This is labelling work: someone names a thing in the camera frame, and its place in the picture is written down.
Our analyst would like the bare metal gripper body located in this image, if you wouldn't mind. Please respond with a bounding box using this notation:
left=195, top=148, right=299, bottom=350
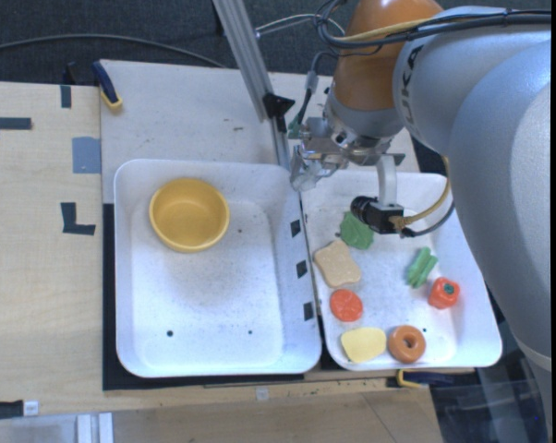
left=297, top=116, right=405, bottom=167

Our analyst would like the green lettuce leaf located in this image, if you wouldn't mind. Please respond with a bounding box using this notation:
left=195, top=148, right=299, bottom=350
left=338, top=210, right=375, bottom=251

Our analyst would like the tan bread slice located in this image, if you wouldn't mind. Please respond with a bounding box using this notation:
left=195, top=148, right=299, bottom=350
left=312, top=239, right=363, bottom=290

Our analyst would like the yellow bowl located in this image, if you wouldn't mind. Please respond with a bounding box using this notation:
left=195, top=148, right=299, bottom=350
left=148, top=177, right=231, bottom=254

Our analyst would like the orange fruit slice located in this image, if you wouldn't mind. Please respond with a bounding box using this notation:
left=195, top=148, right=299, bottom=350
left=329, top=288, right=365, bottom=323

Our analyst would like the green celery piece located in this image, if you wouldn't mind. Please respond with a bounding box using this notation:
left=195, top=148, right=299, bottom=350
left=405, top=245, right=440, bottom=290

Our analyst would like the white plastic tray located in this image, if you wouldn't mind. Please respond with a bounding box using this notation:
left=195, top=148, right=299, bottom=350
left=114, top=158, right=323, bottom=379
left=299, top=171, right=504, bottom=372

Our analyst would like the orange bell pepper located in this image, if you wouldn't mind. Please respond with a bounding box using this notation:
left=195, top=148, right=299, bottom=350
left=427, top=276, right=462, bottom=311

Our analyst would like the yellow cheese slice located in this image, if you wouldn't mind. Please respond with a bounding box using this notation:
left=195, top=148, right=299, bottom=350
left=340, top=326, right=389, bottom=365

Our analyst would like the brown doughnut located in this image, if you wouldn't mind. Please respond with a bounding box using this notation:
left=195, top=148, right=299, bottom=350
left=387, top=324, right=428, bottom=365

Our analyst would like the black cylinder on white bracket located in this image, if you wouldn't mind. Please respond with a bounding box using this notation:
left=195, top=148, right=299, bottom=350
left=350, top=154, right=406, bottom=236

